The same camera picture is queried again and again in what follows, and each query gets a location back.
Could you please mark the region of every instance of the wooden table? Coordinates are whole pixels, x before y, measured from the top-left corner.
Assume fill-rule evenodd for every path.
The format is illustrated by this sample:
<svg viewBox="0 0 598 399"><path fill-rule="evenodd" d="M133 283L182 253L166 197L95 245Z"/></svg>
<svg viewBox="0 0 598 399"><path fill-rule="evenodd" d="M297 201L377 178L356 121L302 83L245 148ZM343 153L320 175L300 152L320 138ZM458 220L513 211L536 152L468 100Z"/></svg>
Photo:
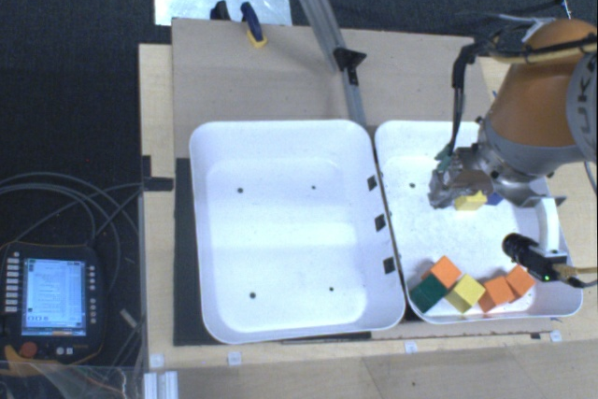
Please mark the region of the wooden table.
<svg viewBox="0 0 598 399"><path fill-rule="evenodd" d="M178 22L173 24L175 64L171 46L142 45L139 49L142 149L151 157L153 176L175 176L175 158L186 155L187 135L199 122L254 119L259 105L260 118L346 117L340 77L326 69L309 29L267 27L270 44L266 48L270 50L264 53L247 49L240 24ZM369 55L359 69L369 130L396 118L450 118L450 70L468 39L360 31L344 31L344 35L350 48ZM243 75L252 78L251 88L236 92L237 97L228 95L234 87L232 78L238 76L235 59L245 65ZM193 62L205 67L194 69ZM178 79L177 89L173 69L175 77L187 76ZM486 111L505 70L491 59L480 59L470 68L466 120ZM282 78L281 84L292 85L295 97L287 98L285 107L278 102L272 111L264 111L263 92L255 86L273 75ZM329 82L323 91L327 101L302 108L297 98L313 94L314 78ZM203 93L204 104L199 101L197 105L198 92ZM283 89L271 94L284 102ZM210 109L218 98L218 107ZM569 197L559 213L574 264L594 265L596 198L583 166L561 168L550 188L554 194ZM454 327L411 323L360 342L175 348L174 198L173 192L144 194L144 300L150 364L156 369L179 370L181 397L434 397L439 391L443 397L507 397L490 386L497 375L504 379L501 391L510 397L561 397L559 393L590 397L598 387L591 374L598 360L595 288L585 291L584 305L575 316L555 321L450 325ZM551 342L553 330L560 333L561 344ZM532 339L530 333L539 333L540 338ZM424 354L406 354L413 343ZM230 352L242 354L241 367L227 366Z"/></svg>

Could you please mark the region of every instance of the emergency stop button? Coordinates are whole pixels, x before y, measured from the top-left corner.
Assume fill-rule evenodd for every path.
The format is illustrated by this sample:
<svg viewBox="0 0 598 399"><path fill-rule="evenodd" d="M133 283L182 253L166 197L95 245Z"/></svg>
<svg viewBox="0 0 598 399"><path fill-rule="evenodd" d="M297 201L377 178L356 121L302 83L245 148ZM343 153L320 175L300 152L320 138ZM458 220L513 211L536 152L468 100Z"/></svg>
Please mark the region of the emergency stop button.
<svg viewBox="0 0 598 399"><path fill-rule="evenodd" d="M33 341L22 343L19 355L25 359L33 359L37 354L37 344Z"/></svg>

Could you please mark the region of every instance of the black floor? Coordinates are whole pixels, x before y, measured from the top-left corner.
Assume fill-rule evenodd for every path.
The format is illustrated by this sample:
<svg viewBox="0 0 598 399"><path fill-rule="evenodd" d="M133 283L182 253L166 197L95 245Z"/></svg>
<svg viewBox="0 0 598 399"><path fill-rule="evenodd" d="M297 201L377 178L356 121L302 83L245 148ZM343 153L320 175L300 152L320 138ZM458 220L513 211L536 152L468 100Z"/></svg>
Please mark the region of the black floor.
<svg viewBox="0 0 598 399"><path fill-rule="evenodd" d="M471 35L487 27L474 11L525 11L551 0L331 1L344 27ZM574 16L596 23L596 0L569 4ZM295 0L292 15L305 22ZM564 14L550 7L535 15ZM168 28L153 24L153 0L0 0L0 178L52 171L101 188L140 181L137 45L168 43L169 37ZM0 197L0 242L57 201L28 194ZM135 215L134 207L128 211ZM84 234L85 225L80 227ZM77 236L71 226L55 222L51 228L52 235L44 235L56 241ZM126 260L96 363L112 363L131 332L121 309L141 319L137 243L126 228Z"/></svg>

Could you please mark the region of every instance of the orange block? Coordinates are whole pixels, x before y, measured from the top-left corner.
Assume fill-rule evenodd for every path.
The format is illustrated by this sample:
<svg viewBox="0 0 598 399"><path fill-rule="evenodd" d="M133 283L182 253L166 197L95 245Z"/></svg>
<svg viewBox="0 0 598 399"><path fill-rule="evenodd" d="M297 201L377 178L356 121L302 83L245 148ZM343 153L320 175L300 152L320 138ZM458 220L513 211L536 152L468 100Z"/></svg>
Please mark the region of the orange block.
<svg viewBox="0 0 598 399"><path fill-rule="evenodd" d="M486 292L484 292L478 303L485 313L494 307L515 301L515 294L504 276L486 281L484 288L486 288Z"/></svg>
<svg viewBox="0 0 598 399"><path fill-rule="evenodd" d="M443 256L434 266L426 271L421 279L425 279L431 273L436 276L445 288L450 289L457 282L457 279L459 279L461 270L449 258Z"/></svg>
<svg viewBox="0 0 598 399"><path fill-rule="evenodd" d="M520 299L535 284L535 279L521 266L517 265L506 275L506 281L515 294L515 299Z"/></svg>

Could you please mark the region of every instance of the dark green cube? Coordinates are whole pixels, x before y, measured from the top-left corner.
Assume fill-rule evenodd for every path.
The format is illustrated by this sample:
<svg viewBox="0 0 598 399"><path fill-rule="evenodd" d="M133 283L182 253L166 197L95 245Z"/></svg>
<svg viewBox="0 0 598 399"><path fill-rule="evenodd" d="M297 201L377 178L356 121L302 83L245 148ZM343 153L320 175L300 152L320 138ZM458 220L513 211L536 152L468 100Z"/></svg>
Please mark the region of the dark green cube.
<svg viewBox="0 0 598 399"><path fill-rule="evenodd" d="M409 292L411 302L418 307L418 309L425 313L438 301L440 301L445 294L447 288L442 284L436 276L429 274L420 284Z"/></svg>

